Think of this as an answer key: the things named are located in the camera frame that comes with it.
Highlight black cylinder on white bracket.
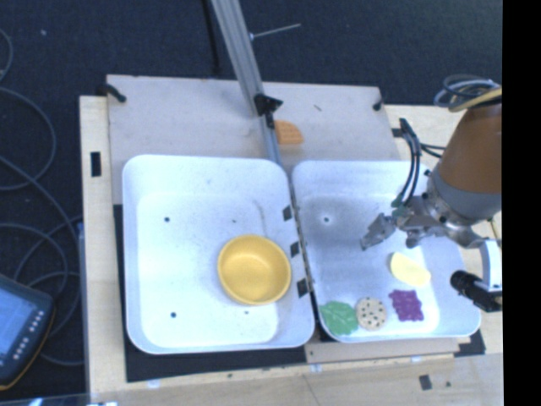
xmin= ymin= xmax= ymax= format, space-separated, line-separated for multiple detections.
xmin=449 ymin=238 xmax=503 ymax=313

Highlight white plastic tray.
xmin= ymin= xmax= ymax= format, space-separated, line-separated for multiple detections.
xmin=122 ymin=154 xmax=316 ymax=355
xmin=290 ymin=159 xmax=484 ymax=344

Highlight yellow bowl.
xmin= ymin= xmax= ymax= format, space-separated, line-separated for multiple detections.
xmin=216 ymin=233 xmax=293 ymax=306

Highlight chocolate chip biscuit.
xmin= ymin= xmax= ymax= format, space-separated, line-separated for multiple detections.
xmin=355 ymin=296 xmax=388 ymax=332

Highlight pale wood board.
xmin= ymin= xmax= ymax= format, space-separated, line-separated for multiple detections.
xmin=105 ymin=74 xmax=473 ymax=365

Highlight green toy lettuce leaf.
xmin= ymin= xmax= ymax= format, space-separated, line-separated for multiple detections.
xmin=319 ymin=300 xmax=359 ymax=337

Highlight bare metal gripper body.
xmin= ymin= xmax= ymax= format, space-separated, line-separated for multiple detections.
xmin=394 ymin=193 xmax=488 ymax=251

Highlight orange toy bread slice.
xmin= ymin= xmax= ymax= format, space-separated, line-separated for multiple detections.
xmin=273 ymin=118 xmax=305 ymax=146

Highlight purple toy grapes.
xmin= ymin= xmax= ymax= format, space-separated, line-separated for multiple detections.
xmin=387 ymin=288 xmax=425 ymax=323

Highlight yellow half-round slice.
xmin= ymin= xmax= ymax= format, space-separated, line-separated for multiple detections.
xmin=388 ymin=251 xmax=433 ymax=288

